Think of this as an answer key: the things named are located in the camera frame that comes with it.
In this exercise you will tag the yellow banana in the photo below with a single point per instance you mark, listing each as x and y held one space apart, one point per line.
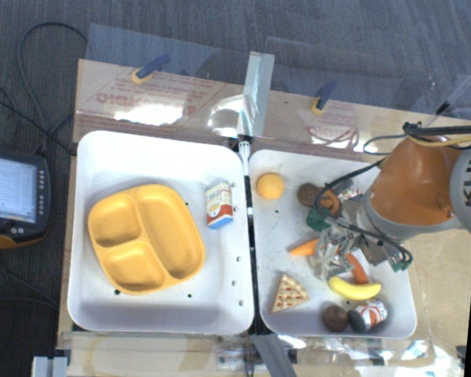
354 290

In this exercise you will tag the orange-red sausage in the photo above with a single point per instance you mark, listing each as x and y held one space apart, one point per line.
360 272

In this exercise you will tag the brown round biscuit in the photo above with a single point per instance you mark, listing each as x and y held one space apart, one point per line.
335 318

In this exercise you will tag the white orange blue carton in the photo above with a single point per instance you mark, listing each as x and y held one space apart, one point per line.
219 207

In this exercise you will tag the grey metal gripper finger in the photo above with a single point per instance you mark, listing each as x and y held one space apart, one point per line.
326 251
345 249

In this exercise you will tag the yellow divided plate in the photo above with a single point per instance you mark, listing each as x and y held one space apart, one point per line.
146 237

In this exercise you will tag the orange carrot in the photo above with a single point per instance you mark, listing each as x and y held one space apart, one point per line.
305 248

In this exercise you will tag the brown doughnut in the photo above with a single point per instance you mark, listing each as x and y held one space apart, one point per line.
307 194

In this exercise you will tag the yellow-orange ball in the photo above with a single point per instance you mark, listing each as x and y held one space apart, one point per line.
270 186

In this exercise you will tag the white red green can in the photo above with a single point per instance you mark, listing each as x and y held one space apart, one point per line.
350 192

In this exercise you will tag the pizza slice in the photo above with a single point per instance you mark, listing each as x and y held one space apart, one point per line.
289 295

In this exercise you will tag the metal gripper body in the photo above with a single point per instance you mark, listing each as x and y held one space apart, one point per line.
373 250

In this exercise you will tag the red and white can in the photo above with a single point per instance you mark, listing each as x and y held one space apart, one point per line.
370 315

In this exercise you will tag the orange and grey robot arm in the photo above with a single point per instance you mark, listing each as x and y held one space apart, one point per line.
416 181

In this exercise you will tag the white plastic tray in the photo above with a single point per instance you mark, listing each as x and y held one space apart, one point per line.
281 230
130 314

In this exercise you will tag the brown cardboard board red print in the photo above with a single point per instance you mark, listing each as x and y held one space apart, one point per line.
100 121

